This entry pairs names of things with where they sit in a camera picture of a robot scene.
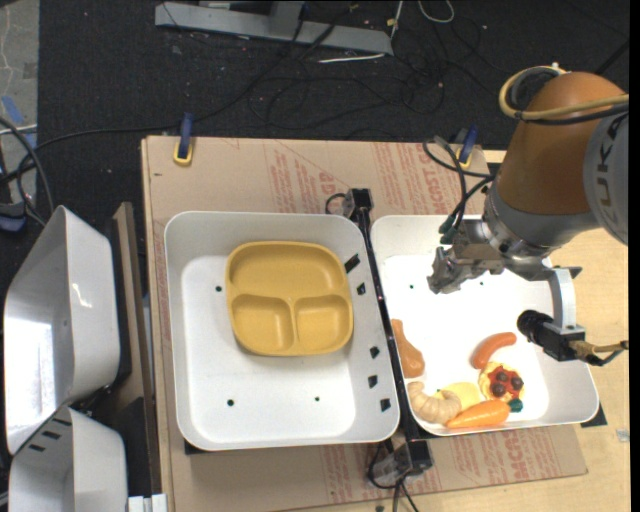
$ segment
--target yellow plate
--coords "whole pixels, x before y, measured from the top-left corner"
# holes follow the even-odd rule
[[[326,247],[251,242],[227,260],[227,305],[236,340],[269,356],[326,354],[353,333],[344,265]]]

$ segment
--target floor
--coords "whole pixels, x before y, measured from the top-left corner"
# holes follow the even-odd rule
[[[0,108],[2,117],[18,127],[37,122],[38,16],[40,0],[0,1]],[[35,144],[36,134],[25,133]],[[15,137],[0,139],[6,167],[14,169],[25,155]],[[25,192],[35,196],[34,176],[23,179]],[[18,200],[15,187],[12,199]]]

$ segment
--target black cable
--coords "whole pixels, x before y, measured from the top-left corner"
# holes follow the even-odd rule
[[[336,16],[336,20],[339,19],[341,16],[344,16],[345,14],[348,14],[349,12],[351,12],[352,9],[348,9],[345,10],[343,12],[341,12],[339,14],[339,16]],[[174,24],[176,25],[176,28],[179,28],[180,30],[184,31],[184,29],[181,29],[179,27],[179,25],[177,25],[175,23],[174,20]],[[299,32],[301,28],[301,24],[297,29],[297,33]],[[293,43],[295,42],[295,39],[297,38],[297,33],[294,37],[294,39],[292,39],[292,41],[290,41],[289,43]],[[328,37],[329,33],[323,33],[321,34],[316,42],[322,42],[324,39],[326,39],[326,37]],[[315,48],[317,46],[317,44],[312,43],[311,47],[303,54],[304,55],[308,55],[309,51],[312,48]],[[238,101],[240,101],[240,99],[242,99],[245,95],[247,95],[248,93],[250,93],[256,86],[257,84],[263,79],[263,77],[265,75],[267,75],[270,71],[272,71],[273,69],[275,69],[286,57],[289,56],[289,52],[287,52],[285,55],[282,55],[281,59],[279,59],[276,63],[274,63],[274,65],[268,67],[265,71],[263,71],[262,73],[260,73],[254,80],[251,81],[251,83],[249,83],[239,94],[237,94],[231,101],[225,103],[224,105],[220,106],[217,109],[214,109],[206,114],[203,114],[201,116],[197,116],[194,119],[194,123],[199,123],[202,122],[206,119],[209,119],[211,117],[214,117],[218,114],[220,114],[221,112],[223,112],[224,110],[227,110],[228,108],[232,107],[233,105],[235,105]],[[431,75],[428,72],[425,72],[424,70],[421,70],[419,68],[416,68],[415,66],[411,65],[411,63],[408,63],[406,61],[403,61],[403,59],[396,57],[396,59],[403,63],[404,65],[408,66],[410,69],[412,69],[412,71],[414,73],[419,73],[422,74],[426,77],[431,77]],[[437,81],[434,82],[434,84],[432,85],[432,87],[435,87],[437,85]],[[441,89],[440,90],[440,95],[439,95],[439,99],[437,104],[435,105],[435,107],[427,110],[427,111],[421,111],[418,109],[415,109],[414,107],[412,107],[409,102],[407,102],[404,98],[402,99],[402,103],[404,104],[404,106],[406,108],[411,109],[412,111],[414,111],[417,114],[427,114],[427,113],[432,113],[434,112],[437,108],[439,108],[442,104],[444,100],[444,91]],[[362,107],[360,109],[353,109],[350,110],[348,112],[342,113],[342,114],[337,114],[334,116],[330,116],[328,118],[325,118],[323,120],[320,120],[317,124],[321,125],[321,124],[325,124],[328,123],[330,121],[334,121],[336,119],[339,119],[345,115],[350,115],[350,114],[354,114],[357,112],[360,112],[362,110],[366,110],[366,109],[370,109],[370,108],[377,108],[381,106],[380,103],[375,104],[375,105],[371,105],[368,107]],[[49,139],[48,141],[42,142],[41,144],[38,144],[38,146],[36,146],[36,151],[41,150],[49,145],[58,143],[58,142],[63,142],[66,140],[70,140],[70,139],[74,139],[74,138],[78,138],[78,137],[83,137],[83,136],[89,136],[89,135],[99,135],[99,134],[116,134],[116,133],[141,133],[141,132],[148,132],[148,133],[153,133],[153,132],[158,132],[158,131],[165,131],[165,130],[177,130],[180,127],[180,120],[176,120],[174,122],[167,122],[164,124],[157,124],[157,125],[147,125],[147,126],[139,126],[139,127],[131,127],[131,128],[97,128],[97,129],[93,129],[93,130],[83,130],[83,131],[78,131],[78,132],[73,132],[73,133],[68,133],[65,135],[61,135],[59,137],[55,137],[53,139]],[[300,130],[300,129],[307,129],[309,127],[313,127],[313,124],[308,124],[308,125],[304,125],[304,126],[281,126],[281,128],[283,129],[288,129],[288,130]],[[23,162],[21,162],[21,165],[19,167],[20,171],[25,171],[28,169],[26,163],[28,161],[28,157],[26,157],[25,159],[23,159]]]
[[[4,151],[2,148],[2,141],[0,140],[0,177],[6,175],[9,172],[7,169],[7,163],[4,160]]]
[[[331,215],[332,212],[329,210],[329,204],[331,204],[331,202],[334,201],[335,199],[338,199],[338,198],[344,199],[345,197],[347,197],[346,194],[342,192],[337,192],[336,194],[330,195],[327,198],[327,200],[324,202],[324,213]]]
[[[622,46],[620,46],[620,48],[618,48],[615,52],[613,52],[606,61],[600,64],[600,66],[598,66],[598,68],[594,71],[594,73],[596,75],[604,74],[604,72],[607,69],[609,69],[609,66],[611,66],[611,64],[613,64],[616,60],[618,60],[618,58],[620,58],[620,55],[622,55],[625,51],[629,49],[629,42],[630,42],[630,38],[627,38],[627,40],[624,43],[622,43]]]
[[[473,20],[471,20],[471,19],[469,19],[469,18],[463,18],[463,19],[469,20],[469,21],[471,21],[472,23],[474,23],[474,22],[473,22]],[[484,58],[482,58],[482,57],[480,56],[480,54],[478,54],[478,52],[477,52],[477,48],[478,48],[478,46],[479,46],[479,44],[480,44],[480,34],[481,34],[481,32],[479,31],[479,29],[478,29],[478,39],[477,39],[477,44],[476,44],[475,46],[472,46],[472,45],[470,45],[469,43],[466,43],[466,42],[464,41],[464,39],[462,39],[462,38],[459,36],[459,34],[457,34],[457,33],[454,31],[454,34],[456,35],[456,37],[457,37],[458,39],[462,40],[462,41],[465,43],[465,45],[466,45],[467,47],[469,47],[470,51],[469,51],[467,54],[465,54],[465,55],[463,55],[462,57],[460,57],[458,60],[452,60],[451,58],[449,58],[449,53],[448,53],[448,51],[447,51],[447,47],[446,47],[446,45],[444,44],[444,42],[442,41],[442,39],[441,39],[441,37],[440,37],[440,34],[439,34],[439,32],[438,32],[438,28],[439,28],[439,26],[436,26],[436,29],[435,29],[435,32],[434,32],[434,33],[435,33],[436,38],[438,39],[438,42],[440,43],[440,46],[441,46],[442,51],[443,51],[443,53],[444,53],[444,58],[440,59],[440,61],[441,61],[442,63],[444,63],[444,64],[448,65],[448,67],[450,67],[450,68],[454,68],[454,69],[457,69],[458,71],[463,72],[463,73],[464,73],[465,75],[467,75],[471,80],[473,80],[473,81],[474,81],[474,82],[475,82],[475,83],[476,83],[476,84],[477,84],[481,89],[483,89],[484,91],[486,91],[487,93],[489,93],[489,94],[491,94],[491,95],[494,95],[495,93],[494,93],[494,92],[493,92],[489,87],[485,86],[485,85],[484,85],[484,84],[483,84],[483,83],[482,83],[482,82],[481,82],[481,81],[480,81],[480,80],[479,80],[479,79],[478,79],[478,78],[477,78],[473,73],[471,73],[468,69],[466,69],[466,68],[461,64],[463,61],[465,61],[466,59],[468,59],[471,55],[477,55],[477,56],[478,56],[478,57],[480,57],[482,60],[484,60]],[[413,38],[414,38],[414,40],[416,40],[416,41],[420,41],[420,39],[418,38],[418,36],[417,36],[417,34],[415,33],[415,31],[413,31],[413,30],[411,30],[410,28],[405,27],[405,26],[403,26],[403,29],[402,29],[402,30],[398,31],[398,34],[399,34],[399,35],[400,35],[400,34],[403,34],[403,35],[405,35],[405,36],[406,36],[406,35],[409,35],[409,36],[413,37]],[[429,55],[429,54],[431,54],[431,53],[437,53],[437,50],[435,49],[435,47],[434,47],[433,45],[431,45],[430,43],[429,43],[429,45],[431,46],[431,48],[432,48],[432,50],[433,50],[433,51],[432,51],[432,52],[427,51],[427,52],[425,52],[425,54],[426,54],[426,55]],[[501,70],[500,68],[497,68],[496,66],[493,66],[493,65],[491,65],[491,64],[489,64],[489,65],[490,65],[491,67],[493,67],[493,68],[497,69],[498,71],[502,72],[502,73],[506,73],[504,70]],[[446,69],[445,69],[445,70],[440,70],[440,71],[439,71],[439,75],[441,76],[441,79],[439,80],[439,82],[443,82],[443,80],[444,80],[444,75],[445,75],[445,74],[446,74]]]
[[[594,119],[603,119],[605,117],[615,116],[624,112],[629,112],[628,103],[616,105],[608,110],[601,110],[599,112],[585,114],[577,117],[568,117],[566,119],[522,119],[521,117],[519,117],[520,115],[522,115],[522,112],[516,112],[515,116],[517,119],[519,119],[520,121],[524,121],[525,123],[543,124],[548,126],[563,126],[584,123],[586,121],[593,121]]]
[[[272,111],[273,111],[274,104],[276,103],[277,100],[281,98],[282,95],[284,95],[287,92],[290,92],[296,85],[300,85],[300,84],[312,85],[314,83],[333,82],[333,81],[341,82],[341,83],[345,83],[345,82],[358,83],[357,81],[354,81],[354,79],[352,78],[334,78],[334,77],[324,77],[324,78],[315,78],[315,77],[314,78],[284,78],[283,77],[281,79],[290,80],[292,81],[292,83],[289,84],[287,87],[281,89],[279,93],[277,93],[271,98],[270,102],[266,105],[266,109],[267,109],[266,115],[259,113],[253,105],[251,105],[250,108],[251,108],[251,111],[254,113],[254,115],[256,115],[263,122],[265,122],[267,126],[274,126],[282,130],[299,131],[299,130],[305,130],[305,129],[311,129],[311,128],[318,128],[319,126],[335,121],[344,116],[353,115],[359,112],[363,112],[366,110],[370,110],[370,109],[374,109],[382,106],[387,106],[390,104],[394,105],[393,103],[390,103],[388,99],[382,97],[375,91],[368,88],[368,90],[370,90],[373,94],[381,98],[381,101],[376,103],[370,103],[370,104],[359,106],[359,107],[354,107],[349,110],[343,110],[335,114],[323,117],[321,119],[310,121],[308,123],[291,124],[291,123],[278,122],[278,121],[272,120],[272,115],[273,115]],[[309,94],[309,90],[305,89],[305,93],[304,93],[305,99],[308,96],[308,94]]]
[[[467,196],[467,181],[465,180],[465,177],[464,177],[465,171],[462,169],[462,166],[460,165],[460,160],[458,160],[458,157],[453,152],[453,149],[451,149],[451,146],[449,146],[449,144],[444,142],[442,144],[442,147],[451,157],[451,160],[453,161],[456,167],[456,171],[458,172],[458,176],[460,177],[460,196],[462,197],[463,201],[461,201],[459,204],[458,212],[456,214],[456,220],[453,223],[453,229],[457,230],[460,227],[460,223],[462,222],[462,219],[464,217],[464,212],[467,207],[467,202],[464,200],[464,198]]]
[[[223,112],[224,110],[232,107],[233,105],[235,105],[238,101],[240,101],[248,92],[250,92],[259,82],[260,80],[267,75],[269,72],[271,72],[273,69],[275,69],[284,59],[286,59],[290,52],[291,52],[291,47],[293,46],[293,43],[295,43],[298,35],[300,34],[300,29],[302,27],[302,19],[299,20],[298,26],[296,28],[296,31],[294,33],[294,36],[292,38],[291,41],[287,42],[287,45],[289,46],[289,51],[286,52],[285,54],[281,55],[280,58],[271,66],[269,66],[267,69],[265,69],[262,73],[260,73],[256,78],[254,78],[244,89],[242,89],[242,91],[237,94],[231,101],[225,103],[224,105],[220,106],[219,108],[208,112],[206,114],[203,114],[199,117],[195,117],[193,122],[198,123],[198,122],[202,122],[206,119],[209,119],[210,117],[213,117],[215,115],[220,114],[221,112]],[[84,137],[84,136],[88,136],[88,135],[98,135],[98,134],[122,134],[122,133],[141,133],[141,132],[146,132],[146,133],[152,133],[152,132],[157,132],[157,131],[164,131],[164,130],[178,130],[180,128],[180,124],[181,121],[176,120],[175,122],[172,123],[166,123],[166,124],[158,124],[158,125],[148,125],[148,126],[140,126],[140,127],[131,127],[131,128],[97,128],[94,130],[83,130],[80,132],[73,132],[73,133],[68,133],[65,135],[61,135],[59,137],[54,137],[53,139],[49,139],[45,142],[42,142],[40,144],[38,144],[35,148],[33,148],[33,151],[29,152],[29,154],[27,154],[20,162],[20,164],[18,165],[17,169],[11,173],[8,173],[6,176],[3,176],[0,179],[0,183],[4,183],[8,180],[12,180],[12,179],[16,179],[18,182],[18,187],[20,188],[20,180],[21,180],[21,175],[23,172],[26,172],[27,170],[33,168],[33,167],[42,167],[39,164],[39,160],[37,160],[37,156],[36,156],[36,151],[39,151],[47,146],[50,146],[52,144],[56,144],[58,142],[63,142],[66,140],[70,140],[70,139],[74,139],[77,137]],[[48,184],[45,184],[45,190],[48,190]],[[25,203],[27,204],[27,206],[31,207],[31,210],[33,211],[33,205],[30,203],[30,201],[25,201]]]
[[[429,158],[431,158],[431,160],[433,160],[435,163],[437,163],[438,165],[440,165],[441,167],[444,167],[445,169],[448,169],[450,171],[456,171],[459,172],[458,169],[454,166],[454,165],[450,165],[446,162],[443,162],[441,159],[439,159],[437,156],[435,156],[433,154],[433,152],[429,149],[429,143],[430,142],[436,142],[434,139],[432,140],[427,140],[424,141],[422,143],[422,149],[423,151],[427,154],[427,156]],[[485,174],[485,173],[481,173],[481,172],[474,172],[474,171],[467,171],[462,169],[462,167],[460,168],[460,170],[462,171],[462,174],[464,174],[465,176],[473,176],[476,178],[487,178],[487,177],[491,177],[490,174]]]
[[[619,27],[613,27],[613,26],[609,25],[608,23],[605,23],[605,21],[604,21],[602,16],[598,16],[595,13],[588,12],[581,5],[574,4],[573,2],[570,2],[569,0],[565,0],[565,3],[570,5],[571,7],[573,7],[576,11],[579,11],[583,16],[586,16],[591,21],[594,21],[594,22],[602,25],[603,27],[607,27],[609,30],[611,30],[611,31],[613,31],[613,32],[615,32],[615,33],[617,33],[619,35],[623,35],[625,37],[629,37],[629,34],[623,32],[622,30],[620,30]]]
[[[474,44],[469,43],[466,39],[464,39],[456,30],[456,21],[459,20],[466,20],[468,22],[470,22],[473,27],[476,29],[476,34],[477,34],[477,39],[476,42]],[[478,57],[482,62],[484,62],[487,66],[489,66],[490,68],[495,69],[496,71],[499,71],[500,73],[503,73],[505,75],[510,75],[511,72],[502,69],[499,66],[496,66],[495,64],[493,64],[492,62],[490,62],[489,60],[487,60],[481,53],[478,52],[478,48],[480,48],[480,43],[482,40],[482,30],[480,29],[480,27],[478,26],[478,24],[472,20],[471,18],[467,18],[465,16],[460,16],[457,15],[454,19],[453,23],[449,23],[449,26],[451,26],[451,31],[455,34],[455,36],[462,41],[462,43],[464,43],[464,45],[469,48],[470,52],[469,54],[467,54],[467,56],[465,56],[464,58],[461,58],[460,60],[466,60],[467,57],[470,57],[471,55],[475,55],[476,57]]]
[[[40,177],[40,180],[42,182],[43,190],[45,192],[45,197],[49,205],[49,213],[50,215],[53,214],[53,211],[55,210],[55,202],[53,200],[53,194],[51,193],[51,188],[49,187],[49,180],[47,179],[47,175],[44,172],[42,164],[40,163],[40,160],[38,158],[38,155],[36,155],[34,148],[31,146],[27,138],[22,133],[20,133],[17,126],[15,126],[13,123],[11,123],[10,121],[7,121],[4,117],[0,116],[0,124],[2,124],[9,130],[11,130],[11,133],[16,137],[16,139],[18,139],[18,142],[20,142],[20,144],[27,151],[27,154],[29,158],[31,158],[33,164],[35,165],[36,172],[38,173],[38,176]],[[22,174],[21,174],[20,166],[18,167],[18,172],[16,173],[16,183],[18,185],[18,191],[20,193],[20,196],[22,197],[22,200],[26,205],[26,208],[27,208],[26,211],[28,212],[28,215],[39,222],[43,221],[43,219],[36,213],[33,203],[31,202],[31,200],[25,193],[24,189],[22,188]]]
[[[451,212],[451,216],[458,216],[458,213],[460,212],[460,210],[462,210],[467,202],[469,201],[469,199],[471,199],[471,196],[473,196],[478,190],[480,190],[482,187],[488,185],[489,183],[491,183],[494,180],[493,176],[487,176],[485,178],[483,178],[482,180],[480,180],[478,183],[476,183],[473,187],[471,187],[468,192],[462,197],[462,199],[460,199],[460,202],[458,202],[458,204],[456,205],[456,207],[454,208],[454,210]]]
[[[393,445],[391,444],[390,440],[387,440],[387,442],[382,441],[382,442],[378,443],[378,447],[376,448],[376,452],[375,452],[373,458],[371,459],[371,462],[369,462],[369,465],[367,466],[367,479],[369,480],[369,482],[371,482],[378,489],[385,490],[385,491],[393,489],[393,510],[394,510],[394,512],[398,510],[398,504],[400,502],[400,491],[404,492],[404,495],[407,497],[407,500],[409,501],[409,504],[413,508],[414,512],[420,512],[418,510],[418,507],[416,506],[415,502],[413,501],[413,499],[409,495],[409,492],[407,491],[407,488],[405,486],[406,476],[400,477],[392,485],[383,485],[383,484],[380,484],[380,483],[378,483],[376,481],[376,479],[375,479],[375,477],[373,475],[373,468],[374,468],[376,462],[378,462],[378,458],[380,457],[382,449],[385,448],[385,447],[387,448],[387,452],[389,454],[393,453]]]

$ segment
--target metal bracket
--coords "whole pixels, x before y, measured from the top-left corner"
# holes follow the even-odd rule
[[[127,512],[167,512],[168,510],[166,494],[154,494],[148,498],[132,496],[127,500]]]
[[[395,449],[393,452],[393,461],[384,466],[379,466],[377,472],[382,480],[393,477],[404,477],[407,475],[417,475],[429,469],[433,465],[431,452],[427,440],[420,433],[420,427],[415,421],[411,413],[411,405],[407,396],[404,384],[404,376],[400,359],[397,357],[396,339],[393,333],[393,327],[387,311],[387,305],[384,300],[382,291],[382,283],[378,266],[376,264],[373,246],[370,237],[371,219],[369,212],[373,209],[373,199],[371,192],[366,188],[354,188],[349,190],[345,195],[344,205],[342,208],[343,215],[351,219],[360,228],[360,232],[364,237],[365,246],[367,248],[367,257],[369,266],[371,267],[371,276],[375,286],[376,297],[378,299],[378,307],[382,317],[382,323],[389,345],[389,353],[391,355],[391,366],[395,378],[396,391],[398,394],[398,403],[400,405],[400,424],[404,431],[406,442]]]
[[[270,13],[264,15],[178,2],[161,2],[156,6],[155,23],[158,27],[177,27],[187,30],[291,41],[303,5],[304,2],[272,2]],[[326,23],[304,21],[295,42],[314,43],[330,28],[331,25]],[[336,25],[320,44],[334,48],[393,55],[391,38],[379,30]]]

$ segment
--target white container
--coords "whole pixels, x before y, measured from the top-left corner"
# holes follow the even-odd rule
[[[224,290],[228,256],[256,241],[316,243],[347,274],[353,337],[324,355],[260,356],[236,342]],[[399,407],[364,239],[343,217],[185,212],[165,230],[177,420],[207,451],[388,438]],[[364,293],[357,290],[364,288]]]
[[[111,246],[60,206],[5,301],[9,451],[15,454],[61,405],[111,384],[119,361]]]
[[[127,499],[122,439],[66,406],[11,462],[10,512],[124,512]]]
[[[465,281],[450,294],[434,294],[427,283],[433,272],[438,227],[445,216],[386,216],[371,230],[389,316],[403,321],[407,339],[422,352],[425,372],[406,383],[424,382],[432,395],[454,382],[477,383],[479,370],[470,359],[476,346],[499,332],[517,335],[515,345],[500,349],[495,360],[516,369],[525,382],[524,409],[499,426],[449,429],[415,416],[426,431],[439,435],[581,423],[598,411],[599,399],[588,365],[559,363],[530,343],[516,322],[527,309],[553,316],[546,281],[529,282],[505,270],[500,275]]]

